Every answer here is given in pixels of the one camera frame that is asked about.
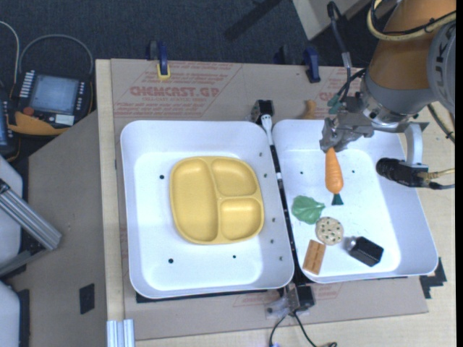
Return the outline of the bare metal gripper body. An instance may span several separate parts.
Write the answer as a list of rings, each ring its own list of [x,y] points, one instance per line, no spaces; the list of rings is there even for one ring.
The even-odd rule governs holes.
[[[380,102],[372,96],[344,100],[334,96],[328,101],[328,114],[330,140],[355,140],[371,137],[375,131],[402,132],[412,116],[412,106],[392,99]]]

